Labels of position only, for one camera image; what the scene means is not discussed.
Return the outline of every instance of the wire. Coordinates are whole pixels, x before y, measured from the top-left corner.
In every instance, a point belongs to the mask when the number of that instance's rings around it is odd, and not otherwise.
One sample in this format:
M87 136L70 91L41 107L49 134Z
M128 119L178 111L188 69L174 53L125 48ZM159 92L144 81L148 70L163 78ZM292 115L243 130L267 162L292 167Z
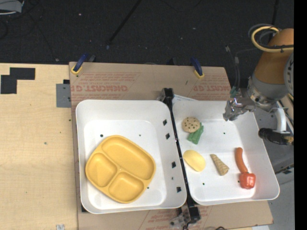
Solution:
M179 10L179 9L173 7L172 5L170 5L169 3L167 3L167 2L164 1L164 0L159 0L159 1L165 3L167 6L169 6L170 8L172 8L173 10L176 10L176 11L178 11L178 12L187 12L187 11L190 11L190 10L195 9L195 8L201 3L202 0L199 0L194 6L192 6L191 8L189 8L189 9L187 9L187 10Z
M253 26L249 31L248 31L248 36L250 34L250 32L259 25L255 25ZM260 36L260 39L264 36L264 35L267 35L268 33L273 33L276 32L280 32L281 29L273 26L273 25L267 25L265 24L264 26L261 26L260 28L256 29L253 31L253 33L251 34L250 38L251 38L251 41L253 43L253 45L262 50L262 51L265 51L265 52L270 52L270 53L275 53L275 52L284 52L284 51L288 51L288 50L293 50L294 49L294 45L282 45L282 46L266 46L266 45L263 45L261 43L258 43L255 39L255 35L260 32L260 31L264 31L264 30L270 30L270 32L266 31L264 33L262 33L262 35Z
M24 2L25 2L25 1L26 1L26 0L23 0L23 2L21 3L21 8L24 6ZM7 14L14 14L14 13L17 13L17 11L0 13L0 15L7 15Z

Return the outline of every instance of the waffle cone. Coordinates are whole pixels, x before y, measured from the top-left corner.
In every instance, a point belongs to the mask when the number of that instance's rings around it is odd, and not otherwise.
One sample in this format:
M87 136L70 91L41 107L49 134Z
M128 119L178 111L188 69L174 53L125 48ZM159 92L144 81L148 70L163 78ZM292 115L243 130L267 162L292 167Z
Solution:
M220 175L227 174L229 167L226 164L224 164L215 154L210 154L210 156L211 156L219 174Z

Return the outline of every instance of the yellow plate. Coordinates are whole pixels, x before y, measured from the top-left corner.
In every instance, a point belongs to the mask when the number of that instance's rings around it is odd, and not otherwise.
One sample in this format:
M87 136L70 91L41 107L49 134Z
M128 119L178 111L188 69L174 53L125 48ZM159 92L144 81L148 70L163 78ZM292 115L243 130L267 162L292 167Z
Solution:
M123 136L109 136L91 154L85 174L105 195L131 203L146 190L155 168L154 159L143 148Z

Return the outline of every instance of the cardboard sheet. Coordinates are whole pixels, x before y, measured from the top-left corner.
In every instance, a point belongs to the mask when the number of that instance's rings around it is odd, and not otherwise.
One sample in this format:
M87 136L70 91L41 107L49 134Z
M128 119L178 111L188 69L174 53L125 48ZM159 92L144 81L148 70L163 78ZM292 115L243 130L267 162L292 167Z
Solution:
M69 70L76 62L71 62ZM80 230L172 229L170 220L177 209L143 210L95 215L83 211L80 200L78 141L75 108L86 99L155 100L163 88L173 88L174 94L196 100L227 100L230 85L223 67L202 67L199 79L190 66L160 66L114 63L84 63L79 74L70 72L71 110L75 156L78 221ZM189 229L213 230L272 224L267 201L233 203L218 206L198 206L201 220Z

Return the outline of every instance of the black tape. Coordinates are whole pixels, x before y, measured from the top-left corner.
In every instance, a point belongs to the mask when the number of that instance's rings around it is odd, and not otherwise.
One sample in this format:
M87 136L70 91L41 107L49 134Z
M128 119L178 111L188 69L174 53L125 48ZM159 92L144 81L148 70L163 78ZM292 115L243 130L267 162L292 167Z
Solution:
M10 68L9 75L1 75L0 94L16 94L17 80L34 80L35 68Z

